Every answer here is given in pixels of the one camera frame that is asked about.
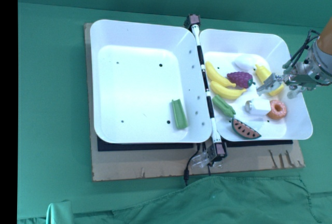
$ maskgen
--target green fabric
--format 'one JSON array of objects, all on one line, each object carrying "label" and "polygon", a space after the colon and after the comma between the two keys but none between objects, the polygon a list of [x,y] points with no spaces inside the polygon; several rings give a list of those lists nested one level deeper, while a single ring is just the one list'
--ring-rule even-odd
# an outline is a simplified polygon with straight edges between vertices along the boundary
[{"label": "green fabric", "polygon": [[299,177],[210,176],[160,198],[107,212],[73,214],[69,201],[52,203],[46,220],[18,224],[332,223],[331,208],[331,192],[310,194]]}]

